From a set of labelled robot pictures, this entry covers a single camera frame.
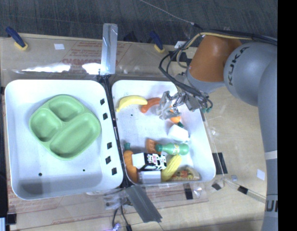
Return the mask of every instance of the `yellow corn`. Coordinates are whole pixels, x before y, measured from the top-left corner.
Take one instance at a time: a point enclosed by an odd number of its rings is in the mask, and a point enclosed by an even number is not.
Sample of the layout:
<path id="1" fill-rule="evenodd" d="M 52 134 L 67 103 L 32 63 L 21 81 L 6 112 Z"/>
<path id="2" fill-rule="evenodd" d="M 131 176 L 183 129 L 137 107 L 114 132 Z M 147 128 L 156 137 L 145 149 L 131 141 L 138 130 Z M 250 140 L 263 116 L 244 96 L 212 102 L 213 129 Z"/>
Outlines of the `yellow corn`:
<path id="1" fill-rule="evenodd" d="M 180 156 L 180 154 L 177 154 L 174 157 L 172 157 L 169 163 L 167 164 L 167 167 L 161 171 L 161 179 L 163 181 L 169 180 L 172 177 L 172 175 L 176 172 L 181 162 L 182 157 Z"/>

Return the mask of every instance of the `green divided plate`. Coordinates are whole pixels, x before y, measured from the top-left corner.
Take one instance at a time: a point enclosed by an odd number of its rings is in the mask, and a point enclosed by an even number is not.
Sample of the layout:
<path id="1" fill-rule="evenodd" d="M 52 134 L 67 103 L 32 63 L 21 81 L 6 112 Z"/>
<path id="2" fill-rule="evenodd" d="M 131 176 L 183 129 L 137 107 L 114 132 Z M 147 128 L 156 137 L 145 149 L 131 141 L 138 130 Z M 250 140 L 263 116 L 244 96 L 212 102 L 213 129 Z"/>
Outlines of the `green divided plate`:
<path id="1" fill-rule="evenodd" d="M 97 117 L 79 100 L 58 95 L 30 117 L 34 137 L 55 157 L 70 160 L 87 149 L 100 135 Z"/>

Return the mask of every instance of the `green bottle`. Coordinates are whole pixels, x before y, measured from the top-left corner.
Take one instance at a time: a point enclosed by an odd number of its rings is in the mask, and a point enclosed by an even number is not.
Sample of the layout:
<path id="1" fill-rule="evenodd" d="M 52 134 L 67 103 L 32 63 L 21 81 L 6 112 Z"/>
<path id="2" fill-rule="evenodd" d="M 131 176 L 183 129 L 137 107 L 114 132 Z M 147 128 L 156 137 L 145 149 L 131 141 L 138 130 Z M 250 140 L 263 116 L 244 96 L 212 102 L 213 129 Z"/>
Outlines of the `green bottle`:
<path id="1" fill-rule="evenodd" d="M 168 143 L 165 145 L 157 144 L 155 146 L 155 149 L 157 152 L 163 151 L 170 155 L 176 155 L 176 154 L 186 155 L 189 152 L 189 146 L 185 143 L 182 143 L 182 144 Z"/>

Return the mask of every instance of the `dark floor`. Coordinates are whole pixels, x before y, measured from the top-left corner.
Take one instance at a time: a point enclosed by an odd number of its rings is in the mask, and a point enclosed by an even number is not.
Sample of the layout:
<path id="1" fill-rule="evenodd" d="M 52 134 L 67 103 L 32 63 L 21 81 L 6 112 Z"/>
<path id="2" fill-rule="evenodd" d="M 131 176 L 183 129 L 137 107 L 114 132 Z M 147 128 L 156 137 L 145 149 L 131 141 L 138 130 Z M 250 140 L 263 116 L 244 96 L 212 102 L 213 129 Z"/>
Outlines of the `dark floor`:
<path id="1" fill-rule="evenodd" d="M 0 0 L 0 37 L 10 26 L 22 33 L 100 39 L 102 25 L 115 23 L 118 40 L 134 32 L 139 42 L 147 42 L 154 30 L 164 44 L 175 44 L 196 34 L 190 22 L 277 38 L 277 21 L 278 0 Z M 0 103 L 0 175 L 5 176 L 2 133 Z"/>

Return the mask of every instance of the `banana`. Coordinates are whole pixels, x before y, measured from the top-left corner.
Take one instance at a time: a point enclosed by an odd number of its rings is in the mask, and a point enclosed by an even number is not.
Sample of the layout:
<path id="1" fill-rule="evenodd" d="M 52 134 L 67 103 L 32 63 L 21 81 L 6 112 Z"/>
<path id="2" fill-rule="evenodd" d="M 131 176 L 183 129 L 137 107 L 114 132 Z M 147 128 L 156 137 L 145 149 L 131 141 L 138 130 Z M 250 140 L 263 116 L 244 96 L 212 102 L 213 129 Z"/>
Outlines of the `banana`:
<path id="1" fill-rule="evenodd" d="M 137 95 L 123 97 L 120 100 L 119 107 L 116 109 L 116 112 L 119 112 L 121 109 L 123 109 L 131 104 L 146 105 L 146 104 L 148 104 L 148 101 L 145 98 L 143 98 L 141 96 L 137 96 Z"/>

